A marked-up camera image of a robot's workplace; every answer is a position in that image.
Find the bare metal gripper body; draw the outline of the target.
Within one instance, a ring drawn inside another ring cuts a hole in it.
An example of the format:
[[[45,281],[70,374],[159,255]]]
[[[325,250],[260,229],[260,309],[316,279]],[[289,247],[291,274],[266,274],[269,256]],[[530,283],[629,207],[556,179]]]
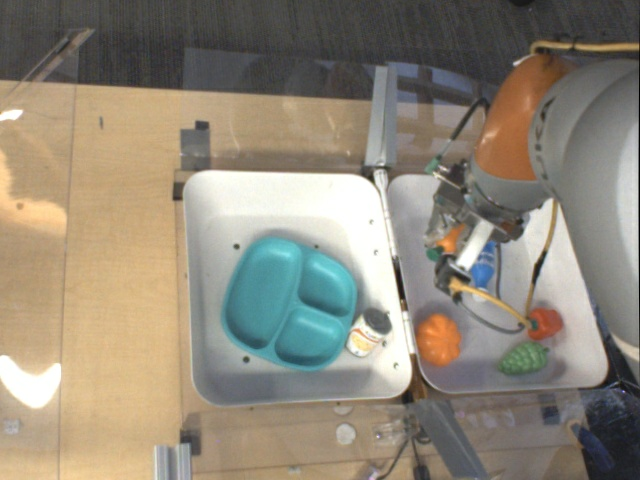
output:
[[[508,242],[519,239],[528,218],[523,211],[507,209],[486,196],[470,174],[467,162],[451,166],[438,165],[431,174],[439,182],[433,195],[433,207],[439,204],[446,214],[449,231],[464,224],[470,233],[479,223],[493,226],[490,239]]]

